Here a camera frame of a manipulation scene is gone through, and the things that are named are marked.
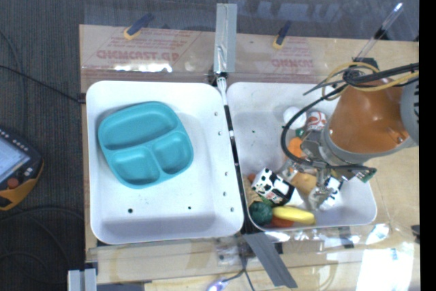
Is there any brown bread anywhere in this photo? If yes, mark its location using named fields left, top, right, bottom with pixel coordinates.
left=289, top=170, right=318, bottom=197

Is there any green broccoli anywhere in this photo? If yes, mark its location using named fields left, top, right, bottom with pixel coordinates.
left=248, top=201, right=274, bottom=227

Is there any orange carrot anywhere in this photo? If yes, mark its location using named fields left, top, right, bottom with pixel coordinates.
left=287, top=136, right=305, bottom=159

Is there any yellow banana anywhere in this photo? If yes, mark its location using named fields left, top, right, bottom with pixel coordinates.
left=271, top=205, right=316, bottom=226

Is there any white round bottle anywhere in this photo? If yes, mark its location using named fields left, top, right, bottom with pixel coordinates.
left=283, top=106, right=308, bottom=130

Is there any tan waffle cone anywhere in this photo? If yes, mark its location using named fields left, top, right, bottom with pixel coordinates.
left=243, top=177, right=264, bottom=208

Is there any white and red can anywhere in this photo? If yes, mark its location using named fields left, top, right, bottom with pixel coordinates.
left=305, top=110, right=328, bottom=132

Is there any brown cardboard board red print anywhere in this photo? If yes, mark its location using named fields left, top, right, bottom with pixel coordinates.
left=78, top=23, right=420, bottom=285

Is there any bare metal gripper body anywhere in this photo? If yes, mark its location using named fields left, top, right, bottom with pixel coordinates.
left=300, top=130, right=349, bottom=182

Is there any white and black bottle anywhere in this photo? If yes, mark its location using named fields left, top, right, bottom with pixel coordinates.
left=319, top=176, right=344, bottom=211

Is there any red tomato slice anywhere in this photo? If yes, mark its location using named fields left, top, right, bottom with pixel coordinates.
left=270, top=216, right=295, bottom=229

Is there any white plastic tray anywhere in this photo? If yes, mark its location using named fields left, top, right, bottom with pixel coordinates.
left=225, top=80, right=378, bottom=233
left=84, top=80, right=245, bottom=245

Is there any blue divided plate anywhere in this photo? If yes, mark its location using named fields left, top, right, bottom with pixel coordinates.
left=97, top=101, right=195, bottom=190

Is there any black and white cow carton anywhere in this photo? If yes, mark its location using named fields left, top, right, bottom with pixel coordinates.
left=251, top=167, right=296, bottom=206

